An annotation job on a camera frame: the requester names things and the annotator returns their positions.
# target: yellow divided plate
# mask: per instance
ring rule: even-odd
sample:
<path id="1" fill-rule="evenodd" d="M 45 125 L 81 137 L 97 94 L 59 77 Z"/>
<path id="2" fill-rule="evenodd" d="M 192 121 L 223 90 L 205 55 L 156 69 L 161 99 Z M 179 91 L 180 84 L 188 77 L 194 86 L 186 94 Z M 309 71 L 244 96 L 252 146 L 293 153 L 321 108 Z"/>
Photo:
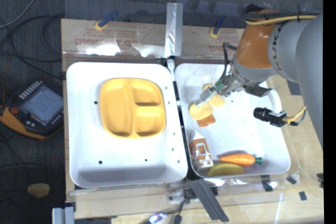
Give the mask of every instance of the yellow divided plate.
<path id="1" fill-rule="evenodd" d="M 106 81 L 100 90 L 100 115 L 104 129 L 117 137 L 154 136 L 166 125 L 161 90 L 145 79 Z"/>

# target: black and orange device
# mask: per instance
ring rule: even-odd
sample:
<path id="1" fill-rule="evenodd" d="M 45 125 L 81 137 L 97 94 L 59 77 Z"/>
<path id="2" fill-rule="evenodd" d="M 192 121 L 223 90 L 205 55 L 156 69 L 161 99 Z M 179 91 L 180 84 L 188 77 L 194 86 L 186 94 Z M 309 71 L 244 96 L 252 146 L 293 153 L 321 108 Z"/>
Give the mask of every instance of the black and orange device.
<path id="1" fill-rule="evenodd" d="M 22 135 L 49 138 L 63 127 L 63 97 L 36 80 L 4 101 L 0 121 Z"/>

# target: blue clamp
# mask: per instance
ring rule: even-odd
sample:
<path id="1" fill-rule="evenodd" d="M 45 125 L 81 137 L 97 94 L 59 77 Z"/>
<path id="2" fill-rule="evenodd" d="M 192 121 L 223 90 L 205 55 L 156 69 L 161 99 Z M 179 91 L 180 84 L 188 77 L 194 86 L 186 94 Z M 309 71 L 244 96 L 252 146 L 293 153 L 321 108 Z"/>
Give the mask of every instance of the blue clamp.
<path id="1" fill-rule="evenodd" d="M 118 16 L 119 12 L 117 10 L 114 10 L 110 12 L 108 15 L 106 15 L 102 20 L 96 22 L 96 29 L 98 31 L 102 31 L 109 25 L 109 21 L 114 20 Z"/>
<path id="2" fill-rule="evenodd" d="M 223 15 L 214 25 L 214 27 L 211 29 L 210 36 L 213 38 L 217 38 L 219 35 L 219 30 L 224 22 L 225 16 Z"/>

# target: orange carrot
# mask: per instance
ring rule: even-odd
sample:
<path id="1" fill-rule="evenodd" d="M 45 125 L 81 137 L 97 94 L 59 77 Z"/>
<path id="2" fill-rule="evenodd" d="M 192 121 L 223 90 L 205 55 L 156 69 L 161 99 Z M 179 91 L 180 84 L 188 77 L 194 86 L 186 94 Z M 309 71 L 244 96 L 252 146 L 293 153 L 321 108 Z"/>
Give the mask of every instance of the orange carrot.
<path id="1" fill-rule="evenodd" d="M 222 162 L 234 163 L 239 165 L 252 165 L 253 163 L 261 164 L 261 157 L 255 158 L 252 154 L 241 153 L 220 157 Z"/>

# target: table surface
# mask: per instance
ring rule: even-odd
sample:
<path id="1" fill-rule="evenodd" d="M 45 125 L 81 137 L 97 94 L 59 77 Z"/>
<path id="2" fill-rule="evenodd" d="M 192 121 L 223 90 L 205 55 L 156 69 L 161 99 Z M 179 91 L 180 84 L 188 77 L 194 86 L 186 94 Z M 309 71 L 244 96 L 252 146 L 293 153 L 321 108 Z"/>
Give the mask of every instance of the table surface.
<path id="1" fill-rule="evenodd" d="M 68 21 L 62 21 L 62 46 L 67 45 L 63 37 L 68 37 L 71 27 Z M 72 63 L 64 60 L 64 71 Z M 288 84 L 280 76 L 267 80 L 271 88 L 278 87 L 282 108 L 288 115 L 296 114 L 303 106 L 300 95 L 291 95 Z M 66 82 L 64 82 L 64 98 L 67 102 Z M 68 201 L 76 202 L 75 219 L 92 219 L 112 217 L 111 223 L 143 223 L 155 212 L 168 208 L 176 208 L 167 200 L 165 188 L 160 186 L 141 188 L 138 190 L 122 189 L 90 191 L 80 190 L 74 194 L 75 185 L 69 175 L 69 137 L 67 127 L 67 107 L 65 105 L 65 151 L 66 151 L 66 191 Z M 323 184 L 317 175 L 323 174 L 323 150 L 312 126 L 309 115 L 297 127 L 282 127 L 286 144 L 292 156 L 299 164 L 300 180 L 296 184 L 274 191 L 252 194 L 239 193 L 217 197 L 230 223 L 323 223 L 324 191 Z M 200 202 L 184 205 L 181 212 L 182 223 L 220 223 L 212 221 Z M 174 215 L 169 215 L 161 223 L 172 223 Z"/>

